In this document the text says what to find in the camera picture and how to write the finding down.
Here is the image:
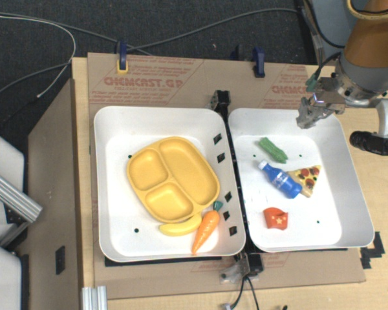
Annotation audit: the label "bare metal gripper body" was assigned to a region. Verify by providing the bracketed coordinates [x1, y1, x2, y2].
[311, 72, 388, 113]

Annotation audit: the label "green bean pods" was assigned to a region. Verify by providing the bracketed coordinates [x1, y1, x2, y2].
[258, 136, 289, 165]

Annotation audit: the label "pizza slice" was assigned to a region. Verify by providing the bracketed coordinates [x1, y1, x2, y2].
[286, 165, 322, 199]

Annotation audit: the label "blue bottle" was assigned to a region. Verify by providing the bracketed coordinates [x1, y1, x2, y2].
[257, 160, 303, 200]

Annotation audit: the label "white plastic tray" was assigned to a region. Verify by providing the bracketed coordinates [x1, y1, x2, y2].
[93, 105, 248, 264]
[228, 107, 376, 254]

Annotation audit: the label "brown cardboard board red print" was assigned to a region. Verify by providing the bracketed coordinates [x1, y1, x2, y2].
[87, 52, 367, 300]

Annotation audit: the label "yellow divided plate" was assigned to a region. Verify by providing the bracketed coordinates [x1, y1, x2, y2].
[125, 136, 221, 224]

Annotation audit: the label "orange carrot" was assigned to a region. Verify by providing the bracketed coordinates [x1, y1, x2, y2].
[191, 200, 224, 256]

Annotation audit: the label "yellow banana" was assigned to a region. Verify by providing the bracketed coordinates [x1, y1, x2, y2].
[158, 212, 203, 238]

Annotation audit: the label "black cylinder on white bracket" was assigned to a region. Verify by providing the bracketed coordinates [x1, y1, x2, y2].
[349, 98, 388, 156]

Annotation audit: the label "black block with thin wires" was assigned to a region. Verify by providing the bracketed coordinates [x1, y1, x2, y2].
[209, 89, 232, 113]
[219, 252, 265, 284]

